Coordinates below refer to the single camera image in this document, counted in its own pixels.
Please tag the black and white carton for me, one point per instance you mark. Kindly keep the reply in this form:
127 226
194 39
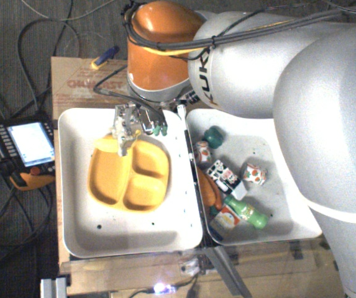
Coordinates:
224 175

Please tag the white can strawberry print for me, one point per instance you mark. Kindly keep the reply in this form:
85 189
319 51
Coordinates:
204 153

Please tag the brown cardboard board red print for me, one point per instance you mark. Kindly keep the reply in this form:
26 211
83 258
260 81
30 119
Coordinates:
72 85

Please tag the orange and white carton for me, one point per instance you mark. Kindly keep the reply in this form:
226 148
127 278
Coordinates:
225 219

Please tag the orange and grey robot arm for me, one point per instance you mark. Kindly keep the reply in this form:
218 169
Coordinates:
246 73

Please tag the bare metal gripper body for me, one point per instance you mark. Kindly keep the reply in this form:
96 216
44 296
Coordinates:
134 116

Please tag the yellow divided plate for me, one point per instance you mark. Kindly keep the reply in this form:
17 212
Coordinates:
109 178

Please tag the white plastic tray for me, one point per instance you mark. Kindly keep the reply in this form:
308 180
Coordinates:
128 234
277 222

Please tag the white can orange print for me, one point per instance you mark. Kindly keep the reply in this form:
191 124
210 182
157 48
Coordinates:
254 174

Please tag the green bottle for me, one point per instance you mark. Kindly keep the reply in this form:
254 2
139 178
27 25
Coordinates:
247 212

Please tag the dark green pepper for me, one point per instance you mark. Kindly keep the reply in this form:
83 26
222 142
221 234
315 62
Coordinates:
214 137

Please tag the orange carrot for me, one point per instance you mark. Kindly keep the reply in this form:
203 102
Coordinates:
208 191

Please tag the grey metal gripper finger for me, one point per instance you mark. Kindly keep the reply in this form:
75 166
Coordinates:
124 147

